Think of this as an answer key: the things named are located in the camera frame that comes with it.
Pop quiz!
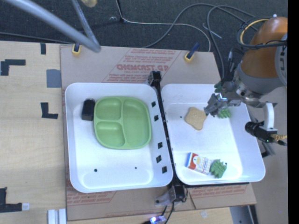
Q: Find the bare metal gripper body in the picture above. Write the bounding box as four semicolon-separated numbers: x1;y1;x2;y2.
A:
219;81;266;109

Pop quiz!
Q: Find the green toy broccoli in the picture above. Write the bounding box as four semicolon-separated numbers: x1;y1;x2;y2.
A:
217;108;232;119
209;158;228;179

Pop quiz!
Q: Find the brown cardboard board red print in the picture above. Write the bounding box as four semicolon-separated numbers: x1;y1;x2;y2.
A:
59;44;257;221

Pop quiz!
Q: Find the red white blue carton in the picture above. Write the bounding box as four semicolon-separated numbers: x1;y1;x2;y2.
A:
185;152;212;175

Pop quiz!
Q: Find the black cylinder on white bracket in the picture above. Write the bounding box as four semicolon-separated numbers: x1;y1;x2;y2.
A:
244;102;278;143

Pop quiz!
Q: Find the thin black rod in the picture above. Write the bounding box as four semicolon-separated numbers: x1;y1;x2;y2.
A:
154;84;179;187

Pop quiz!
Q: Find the green divided plate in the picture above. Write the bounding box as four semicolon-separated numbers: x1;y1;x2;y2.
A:
93;96;153;150

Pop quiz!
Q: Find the tan toy bread slice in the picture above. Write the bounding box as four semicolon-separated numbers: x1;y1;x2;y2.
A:
184;106;208;131

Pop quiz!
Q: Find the black block with thin wires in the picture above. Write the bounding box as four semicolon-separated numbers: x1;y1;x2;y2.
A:
171;184;188;201
149;70;163;87

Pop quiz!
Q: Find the small black box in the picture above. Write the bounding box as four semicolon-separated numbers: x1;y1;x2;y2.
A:
81;98;96;121

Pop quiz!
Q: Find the white plastic tray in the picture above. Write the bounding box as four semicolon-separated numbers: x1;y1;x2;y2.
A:
64;82;174;194
161;83;266;186

